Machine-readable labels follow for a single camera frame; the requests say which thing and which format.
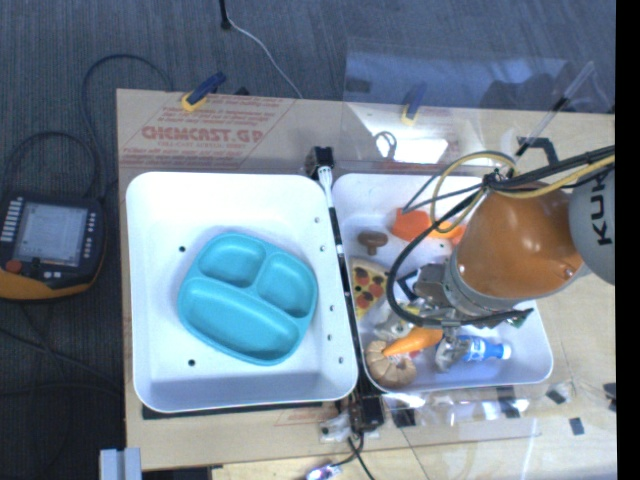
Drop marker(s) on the blue and white bottle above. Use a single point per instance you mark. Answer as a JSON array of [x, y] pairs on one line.
[[482, 350]]

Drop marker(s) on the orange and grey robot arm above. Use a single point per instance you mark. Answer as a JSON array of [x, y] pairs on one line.
[[520, 243]]

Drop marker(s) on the orange toy carrot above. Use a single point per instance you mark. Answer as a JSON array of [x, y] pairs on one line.
[[417, 340]]

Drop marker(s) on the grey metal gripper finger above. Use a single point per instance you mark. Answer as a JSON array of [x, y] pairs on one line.
[[459, 349], [442, 358]]

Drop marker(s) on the blue divided plate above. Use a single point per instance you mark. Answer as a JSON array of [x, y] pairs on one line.
[[240, 313]]

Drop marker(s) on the orange plastic toy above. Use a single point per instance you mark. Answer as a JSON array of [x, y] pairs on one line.
[[410, 224]]

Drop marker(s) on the beige toy bread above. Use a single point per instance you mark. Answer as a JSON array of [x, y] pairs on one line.
[[387, 370]]

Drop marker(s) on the brown toy mushroom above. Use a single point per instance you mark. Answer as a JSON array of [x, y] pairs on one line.
[[372, 239]]

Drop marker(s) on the white plastic tray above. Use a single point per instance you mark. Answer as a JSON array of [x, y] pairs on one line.
[[520, 363], [160, 318]]

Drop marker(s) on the toy pizza slice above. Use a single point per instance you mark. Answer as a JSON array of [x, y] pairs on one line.
[[364, 288]]

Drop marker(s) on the thin black and white rod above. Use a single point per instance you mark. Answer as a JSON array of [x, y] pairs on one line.
[[334, 218]]

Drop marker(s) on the brown cardboard board red print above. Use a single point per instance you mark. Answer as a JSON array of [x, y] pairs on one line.
[[210, 133]]

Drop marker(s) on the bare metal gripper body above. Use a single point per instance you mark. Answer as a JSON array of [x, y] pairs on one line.
[[431, 288]]

